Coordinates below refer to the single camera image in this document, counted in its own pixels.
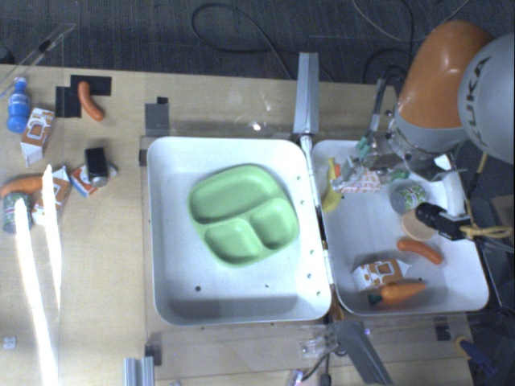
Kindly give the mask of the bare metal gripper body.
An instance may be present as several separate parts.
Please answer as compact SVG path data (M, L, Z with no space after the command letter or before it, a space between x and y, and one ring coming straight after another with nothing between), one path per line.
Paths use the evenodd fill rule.
M371 143L365 163L373 170L421 171L434 163L435 155L411 144L401 133L379 133Z

